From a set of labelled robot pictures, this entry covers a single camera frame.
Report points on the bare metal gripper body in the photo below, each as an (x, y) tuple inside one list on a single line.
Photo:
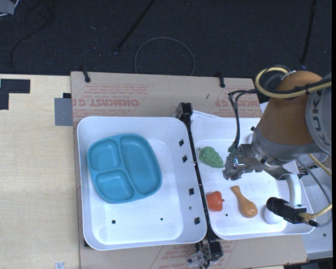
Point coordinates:
[(247, 160)]

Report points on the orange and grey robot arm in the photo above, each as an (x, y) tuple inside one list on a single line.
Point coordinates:
[(285, 116)]

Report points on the green grapes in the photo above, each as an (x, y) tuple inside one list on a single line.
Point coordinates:
[(210, 157)]

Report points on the brown chicken drumstick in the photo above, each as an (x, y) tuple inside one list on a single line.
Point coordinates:
[(246, 204)]

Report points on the thin black rod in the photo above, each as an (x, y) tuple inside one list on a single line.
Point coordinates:
[(197, 167)]

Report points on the red bell pepper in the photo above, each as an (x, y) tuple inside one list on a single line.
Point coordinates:
[(214, 201)]

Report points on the white egg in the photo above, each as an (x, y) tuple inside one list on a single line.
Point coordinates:
[(271, 218)]

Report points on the white plastic tray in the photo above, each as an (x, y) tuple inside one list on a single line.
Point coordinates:
[(252, 228), (145, 226)]

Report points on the brown cardboard board red print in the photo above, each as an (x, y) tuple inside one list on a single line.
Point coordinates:
[(156, 99)]

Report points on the blue divided plate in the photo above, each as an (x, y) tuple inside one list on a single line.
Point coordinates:
[(123, 167)]

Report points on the black cylinder on white bracket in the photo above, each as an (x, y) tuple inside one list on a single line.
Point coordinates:
[(291, 210)]

